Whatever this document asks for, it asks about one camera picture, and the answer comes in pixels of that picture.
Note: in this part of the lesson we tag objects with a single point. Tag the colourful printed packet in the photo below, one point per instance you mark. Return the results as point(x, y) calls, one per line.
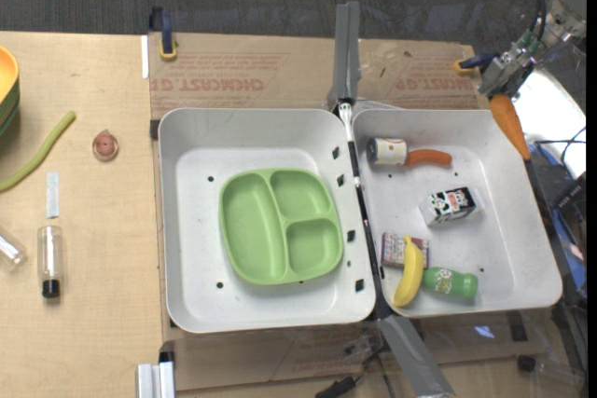
point(392, 249)

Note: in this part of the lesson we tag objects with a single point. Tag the clear plastic bottle black cap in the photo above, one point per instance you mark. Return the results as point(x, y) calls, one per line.
point(50, 254)

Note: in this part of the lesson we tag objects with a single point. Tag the black and white milk carton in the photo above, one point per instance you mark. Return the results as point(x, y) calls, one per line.
point(450, 206)

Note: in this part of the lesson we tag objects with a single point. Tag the green bottle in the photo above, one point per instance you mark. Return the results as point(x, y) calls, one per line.
point(454, 284)

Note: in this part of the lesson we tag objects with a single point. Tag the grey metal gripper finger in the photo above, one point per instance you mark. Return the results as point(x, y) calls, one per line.
point(518, 72)
point(494, 77)

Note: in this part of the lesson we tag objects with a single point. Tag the white can with orange dots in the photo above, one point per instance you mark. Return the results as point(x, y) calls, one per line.
point(387, 151)

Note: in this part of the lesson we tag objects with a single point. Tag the orange carrot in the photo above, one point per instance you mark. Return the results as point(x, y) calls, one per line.
point(509, 123)

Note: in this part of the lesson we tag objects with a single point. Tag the thin black and white rod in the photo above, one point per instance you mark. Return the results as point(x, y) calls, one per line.
point(356, 172)

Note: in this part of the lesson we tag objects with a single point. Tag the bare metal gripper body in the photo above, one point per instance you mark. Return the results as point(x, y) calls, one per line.
point(562, 27)

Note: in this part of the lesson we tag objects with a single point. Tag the brown cardboard board red print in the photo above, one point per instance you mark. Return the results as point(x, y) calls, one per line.
point(224, 79)

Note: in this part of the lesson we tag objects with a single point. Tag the yellow banana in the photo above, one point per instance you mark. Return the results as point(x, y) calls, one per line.
point(410, 275)

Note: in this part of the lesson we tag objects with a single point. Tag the orange sausage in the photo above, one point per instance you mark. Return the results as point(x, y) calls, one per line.
point(431, 157)

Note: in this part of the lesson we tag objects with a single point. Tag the white plastic tray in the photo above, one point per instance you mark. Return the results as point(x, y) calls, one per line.
point(508, 247)
point(196, 219)

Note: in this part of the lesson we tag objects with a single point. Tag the pink round doughnut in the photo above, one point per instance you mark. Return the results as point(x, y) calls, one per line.
point(105, 146)

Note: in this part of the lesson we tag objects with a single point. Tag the long green bean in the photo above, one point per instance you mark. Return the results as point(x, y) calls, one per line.
point(44, 149)

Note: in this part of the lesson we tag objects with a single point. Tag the orange divided plate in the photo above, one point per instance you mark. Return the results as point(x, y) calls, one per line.
point(6, 74)

